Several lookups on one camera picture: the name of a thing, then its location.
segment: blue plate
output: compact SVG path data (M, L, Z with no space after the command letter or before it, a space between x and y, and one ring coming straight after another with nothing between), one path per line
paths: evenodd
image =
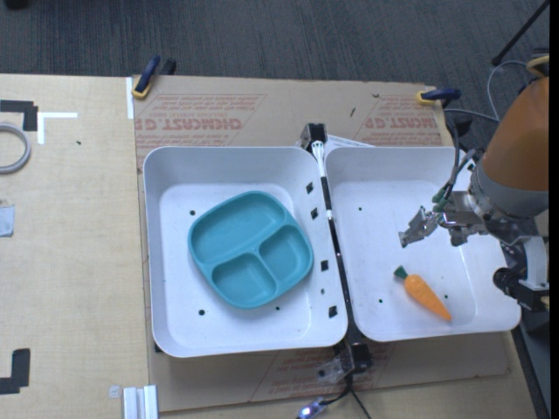
M291 213L265 192L235 196L190 227L190 254L229 304L252 309L297 285L313 266L313 249Z

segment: gray carpet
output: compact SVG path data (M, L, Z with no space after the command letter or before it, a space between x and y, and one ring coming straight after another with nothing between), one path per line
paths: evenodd
M181 75L458 88L462 97L449 108L493 116L491 60L544 1L30 0L24 10L1 4L0 73L129 76L160 54ZM538 47L549 48L549 7L503 62L527 62ZM495 71L499 116L532 77L517 64ZM484 148L495 126L474 117L463 142ZM524 336L515 339L545 418Z

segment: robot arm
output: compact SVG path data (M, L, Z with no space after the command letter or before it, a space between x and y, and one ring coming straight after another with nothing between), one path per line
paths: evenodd
M401 245L429 236L438 226L449 230L454 246L472 234L491 234L510 251L507 260L514 257L511 268L495 273L495 284L530 311L549 309L547 254L535 224L549 208L549 77L533 81L514 100L468 190L452 191L449 183L433 197L433 209L421 207L408 230L399 233Z

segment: white plastic piece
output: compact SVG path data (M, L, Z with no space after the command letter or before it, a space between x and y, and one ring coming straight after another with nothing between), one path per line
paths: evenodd
M531 290L548 290L548 254L541 237L531 237L524 243L526 251L526 279L519 282Z
M122 419L157 419L159 407L157 386L124 388L122 391Z
M14 234L15 213L13 206L0 206L0 237L11 237Z

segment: toy carrot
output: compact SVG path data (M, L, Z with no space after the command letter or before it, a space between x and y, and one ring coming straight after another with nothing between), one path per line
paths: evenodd
M448 312L443 302L421 276L417 274L408 275L401 265L394 270L394 274L404 280L405 290L418 303L447 321L452 319L451 314Z

